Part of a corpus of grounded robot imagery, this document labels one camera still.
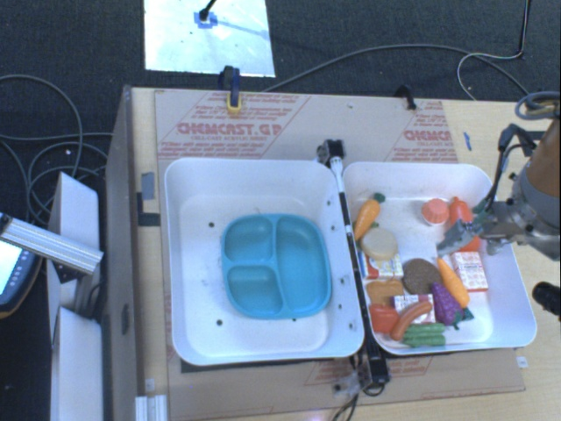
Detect brown cardboard board red print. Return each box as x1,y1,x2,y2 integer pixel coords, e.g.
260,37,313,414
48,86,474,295
153,89,527,406

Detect red pepper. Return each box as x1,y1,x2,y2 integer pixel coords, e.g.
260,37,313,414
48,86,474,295
368,303,401,335

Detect blue divided plate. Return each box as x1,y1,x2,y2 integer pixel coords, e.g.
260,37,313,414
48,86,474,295
220,213,333,321

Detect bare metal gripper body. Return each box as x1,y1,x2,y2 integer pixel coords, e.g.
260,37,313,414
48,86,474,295
475,200,544,256

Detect orange carrot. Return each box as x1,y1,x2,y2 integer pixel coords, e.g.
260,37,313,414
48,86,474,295
436,256,475,320
352,192,387,242

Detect orange and white can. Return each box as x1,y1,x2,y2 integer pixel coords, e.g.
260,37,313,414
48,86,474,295
421,197,451,227

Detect purple grapes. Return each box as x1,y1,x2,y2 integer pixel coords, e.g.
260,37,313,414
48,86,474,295
430,282,465,328

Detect green beans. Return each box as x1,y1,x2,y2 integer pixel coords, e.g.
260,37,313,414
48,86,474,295
401,322,447,349

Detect red and white carton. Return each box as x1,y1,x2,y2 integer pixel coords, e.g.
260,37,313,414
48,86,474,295
393,293,437,325
450,251,490,294
361,252,405,281

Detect brown bread slice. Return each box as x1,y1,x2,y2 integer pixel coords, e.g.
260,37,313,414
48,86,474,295
366,277,406,307

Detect black block with thin wires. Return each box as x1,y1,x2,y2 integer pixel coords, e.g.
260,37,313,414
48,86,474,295
362,352,392,389
316,139,348,165

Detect orange sausage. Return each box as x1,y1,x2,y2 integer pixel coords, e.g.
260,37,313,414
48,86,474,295
390,301,434,342

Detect brown round biscuit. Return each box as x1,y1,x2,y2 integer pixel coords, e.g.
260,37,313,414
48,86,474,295
401,258,444,296

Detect orange bottle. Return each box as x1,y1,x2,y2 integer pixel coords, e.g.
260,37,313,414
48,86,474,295
447,196,483,253

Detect thin black and white rod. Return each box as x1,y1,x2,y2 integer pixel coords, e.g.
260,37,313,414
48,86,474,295
330,157,374,367

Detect white plastic tray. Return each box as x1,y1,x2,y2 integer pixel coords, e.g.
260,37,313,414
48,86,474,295
164,156,366,367
341,161,538,357

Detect beige round biscuit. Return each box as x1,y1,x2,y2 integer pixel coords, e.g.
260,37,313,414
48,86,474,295
359,226,400,262

